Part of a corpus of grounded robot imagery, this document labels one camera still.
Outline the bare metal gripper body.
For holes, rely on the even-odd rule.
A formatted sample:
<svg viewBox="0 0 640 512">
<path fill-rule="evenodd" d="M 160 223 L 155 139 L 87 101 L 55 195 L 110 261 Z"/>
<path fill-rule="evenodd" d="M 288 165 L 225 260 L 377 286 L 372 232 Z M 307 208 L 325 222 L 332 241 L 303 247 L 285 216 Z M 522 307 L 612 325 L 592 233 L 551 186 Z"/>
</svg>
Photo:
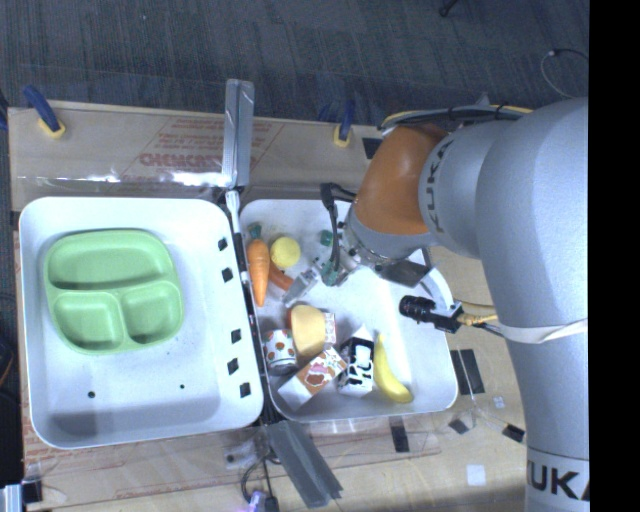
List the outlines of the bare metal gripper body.
<svg viewBox="0 0 640 512">
<path fill-rule="evenodd" d="M 378 272 L 386 264 L 386 258 L 366 249 L 360 243 L 355 246 L 343 243 L 340 236 L 333 237 L 328 260 L 321 265 L 321 281 L 326 286 L 341 286 L 361 268 Z"/>
</svg>

